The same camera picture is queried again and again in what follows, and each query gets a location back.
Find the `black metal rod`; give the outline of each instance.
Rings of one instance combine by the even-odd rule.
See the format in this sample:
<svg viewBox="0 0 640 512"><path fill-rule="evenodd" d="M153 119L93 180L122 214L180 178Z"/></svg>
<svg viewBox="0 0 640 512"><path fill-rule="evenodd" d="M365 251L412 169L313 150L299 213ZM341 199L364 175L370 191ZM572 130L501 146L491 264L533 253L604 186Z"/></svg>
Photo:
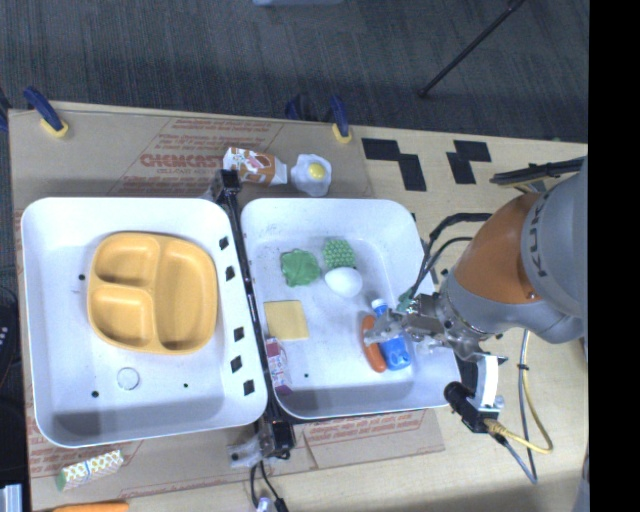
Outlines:
<svg viewBox="0 0 640 512"><path fill-rule="evenodd" d="M451 63L446 66L442 71L440 71L440 73L438 73L438 75L431 80L431 82L429 82L425 87L423 87L422 89L420 89L418 91L418 96L420 96L421 98L424 98L427 93L433 89L433 87L440 82L440 80L442 80L445 76L447 76L449 74L449 72L455 68L458 64L460 64L460 62L467 56L469 55L473 49L478 46L482 41L484 41L489 34L491 34L491 32L493 32L496 28L498 28L502 22L504 20L506 20L511 14L513 14L518 7L520 7L525 0L511 0L508 5L506 10L500 15L498 16L498 18L491 24L489 25L478 37L476 37L473 42L467 46L464 50L462 50L462 52L451 61Z"/></svg>

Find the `yellow sponge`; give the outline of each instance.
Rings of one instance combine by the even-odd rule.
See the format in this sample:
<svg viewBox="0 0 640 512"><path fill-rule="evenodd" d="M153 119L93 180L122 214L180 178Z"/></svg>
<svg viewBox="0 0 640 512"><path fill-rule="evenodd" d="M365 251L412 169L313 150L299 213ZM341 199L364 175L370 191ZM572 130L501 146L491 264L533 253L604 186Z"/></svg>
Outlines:
<svg viewBox="0 0 640 512"><path fill-rule="evenodd" d="M270 336L280 341L309 338L307 319L299 300L265 302L264 313Z"/></svg>

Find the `orange cylindrical object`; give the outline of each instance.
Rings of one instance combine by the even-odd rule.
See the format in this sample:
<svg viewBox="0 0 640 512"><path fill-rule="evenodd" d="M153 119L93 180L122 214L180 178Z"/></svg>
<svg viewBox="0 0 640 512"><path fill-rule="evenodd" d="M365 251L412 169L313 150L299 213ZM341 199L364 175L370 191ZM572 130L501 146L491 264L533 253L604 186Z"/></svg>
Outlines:
<svg viewBox="0 0 640 512"><path fill-rule="evenodd" d="M494 213L456 263L454 274L467 291L505 304L540 300L522 264L520 239L527 213L539 194L519 196Z"/></svg>

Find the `white egg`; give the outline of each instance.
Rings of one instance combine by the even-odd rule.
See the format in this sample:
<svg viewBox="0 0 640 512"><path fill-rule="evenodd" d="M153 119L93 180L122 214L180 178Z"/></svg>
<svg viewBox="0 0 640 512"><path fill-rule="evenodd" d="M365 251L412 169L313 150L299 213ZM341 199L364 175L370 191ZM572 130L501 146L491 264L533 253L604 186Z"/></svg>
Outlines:
<svg viewBox="0 0 640 512"><path fill-rule="evenodd" d="M348 299L362 290L362 276L351 267L334 268L325 274L324 280L332 291Z"/></svg>

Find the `black square marker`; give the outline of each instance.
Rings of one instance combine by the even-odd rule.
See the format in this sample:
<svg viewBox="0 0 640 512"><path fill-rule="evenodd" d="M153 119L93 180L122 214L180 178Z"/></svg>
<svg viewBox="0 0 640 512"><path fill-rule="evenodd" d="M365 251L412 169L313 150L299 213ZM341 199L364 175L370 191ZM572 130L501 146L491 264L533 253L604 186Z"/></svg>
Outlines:
<svg viewBox="0 0 640 512"><path fill-rule="evenodd" d="M470 162L491 162L489 148L485 142L454 140L453 145L460 158Z"/></svg>
<svg viewBox="0 0 640 512"><path fill-rule="evenodd" d="M407 190L426 192L427 184L422 175L422 167L418 155L400 155L398 158L404 188Z"/></svg>
<svg viewBox="0 0 640 512"><path fill-rule="evenodd" d="M400 148L395 140L362 139L362 147L367 160L391 160L400 158Z"/></svg>
<svg viewBox="0 0 640 512"><path fill-rule="evenodd" d="M461 158L458 153L447 153L447 158L451 172L453 172L453 179L457 184L474 185L476 183L469 160Z"/></svg>

